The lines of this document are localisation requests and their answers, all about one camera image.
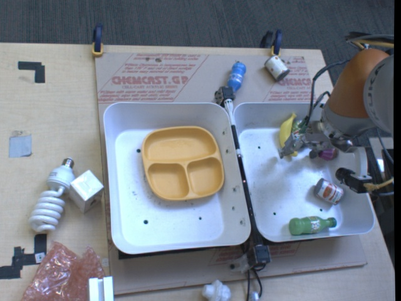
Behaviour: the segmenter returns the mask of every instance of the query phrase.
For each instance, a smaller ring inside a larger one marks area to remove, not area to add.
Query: pink plastic bag
[[[80,258],[53,242],[21,301],[86,301],[89,278],[103,278],[100,258],[89,246]]]

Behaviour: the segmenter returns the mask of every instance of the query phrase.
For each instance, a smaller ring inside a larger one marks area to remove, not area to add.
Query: blue bottle
[[[234,92],[240,89],[244,75],[246,72],[246,66],[241,62],[236,62],[231,68],[231,74],[229,75],[227,86],[232,87]]]

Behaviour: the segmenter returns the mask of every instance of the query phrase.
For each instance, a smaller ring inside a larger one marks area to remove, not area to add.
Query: table surface
[[[105,46],[105,52],[198,53],[205,55],[268,55],[252,48]],[[311,77],[325,63],[319,50],[283,50],[303,55]],[[19,61],[42,62],[46,83],[34,82],[34,72],[18,70]],[[325,73],[323,88],[332,85]],[[0,43],[0,267],[10,265],[15,246],[33,253],[35,233],[28,218],[46,179],[64,158],[74,171],[91,170],[103,179],[95,61],[89,45]],[[32,137],[32,154],[9,158],[9,138],[16,132]],[[48,248],[58,241],[82,255],[91,246],[108,258],[104,202],[82,214],[67,200],[57,230],[48,234]],[[395,271],[377,219],[371,232],[360,235],[367,264],[281,277],[262,278],[261,300],[395,300]],[[5,300],[20,300],[38,266],[24,266],[21,278],[0,280]],[[251,290],[258,290],[255,280]],[[232,300],[246,298],[245,280],[228,282]],[[186,287],[121,295],[116,300],[205,300],[202,287]]]

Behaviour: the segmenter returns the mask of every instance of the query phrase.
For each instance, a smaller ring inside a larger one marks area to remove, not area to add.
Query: green bottle
[[[335,218],[323,219],[319,216],[292,218],[289,221],[289,232],[292,235],[319,233],[325,228],[334,228],[337,225]]]

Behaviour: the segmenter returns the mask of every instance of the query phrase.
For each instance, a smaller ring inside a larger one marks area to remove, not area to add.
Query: yellow divided plate
[[[204,198],[224,183],[217,142],[201,127],[154,130],[143,140],[142,159],[150,188],[162,199]]]

